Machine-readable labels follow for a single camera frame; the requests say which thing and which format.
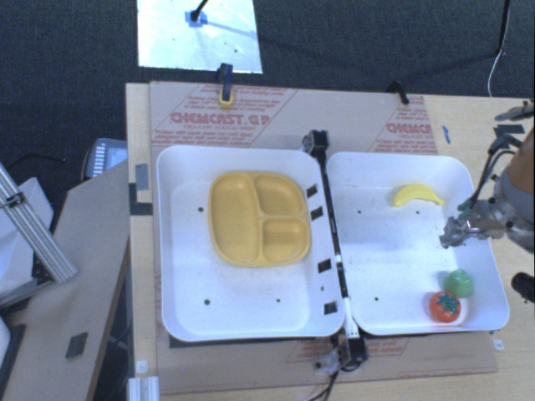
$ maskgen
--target yellow banana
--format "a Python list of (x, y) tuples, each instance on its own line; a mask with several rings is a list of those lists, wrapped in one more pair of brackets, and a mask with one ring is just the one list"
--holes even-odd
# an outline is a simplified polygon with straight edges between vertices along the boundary
[(438, 205), (444, 204), (444, 201), (438, 197), (433, 189), (428, 185), (410, 184), (401, 187), (392, 200), (392, 205), (402, 206), (413, 199), (423, 199), (424, 201), (433, 201)]

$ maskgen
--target red tomato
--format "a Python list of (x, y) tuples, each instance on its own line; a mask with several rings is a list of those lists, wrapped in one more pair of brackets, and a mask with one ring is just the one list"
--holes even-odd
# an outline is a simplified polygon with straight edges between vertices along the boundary
[(429, 301), (429, 309), (434, 319), (440, 322), (453, 322), (461, 313), (461, 303), (451, 292), (440, 291)]

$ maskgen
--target protective paper film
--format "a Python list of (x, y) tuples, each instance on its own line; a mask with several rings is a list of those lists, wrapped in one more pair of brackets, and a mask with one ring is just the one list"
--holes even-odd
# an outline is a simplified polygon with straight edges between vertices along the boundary
[(238, 73), (262, 73), (252, 0), (137, 0), (139, 65)]

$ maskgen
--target black carpet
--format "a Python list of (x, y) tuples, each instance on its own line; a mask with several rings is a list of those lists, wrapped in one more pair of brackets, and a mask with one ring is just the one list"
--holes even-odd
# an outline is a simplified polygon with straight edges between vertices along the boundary
[[(253, 1), (264, 74), (236, 83), (487, 95), (504, 0)], [(533, 97), (534, 13), (511, 1), (495, 96)], [(125, 138), (126, 83), (214, 79), (138, 67), (136, 14), (136, 0), (0, 0), (0, 162), (37, 176), (57, 213), (93, 142)], [(66, 161), (12, 165), (32, 153)]]

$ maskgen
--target robotic hand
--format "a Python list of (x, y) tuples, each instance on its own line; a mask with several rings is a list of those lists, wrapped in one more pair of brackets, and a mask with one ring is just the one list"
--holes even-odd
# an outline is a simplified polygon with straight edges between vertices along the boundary
[[(531, 116), (533, 102), (500, 114), (496, 120), (519, 120)], [(518, 147), (518, 152), (500, 150), (504, 145)], [(500, 176), (491, 176), (494, 165), (505, 154), (514, 154), (511, 163)], [(478, 200), (489, 178), (496, 182), (493, 196), (488, 200)], [(458, 210), (459, 216), (448, 218), (444, 234), (440, 236), (443, 247), (459, 246), (469, 237), (496, 239), (507, 234), (511, 241), (533, 253), (533, 129), (523, 143), (505, 134), (491, 144), (479, 185)], [(533, 302), (533, 277), (519, 273), (513, 278), (512, 285)]]

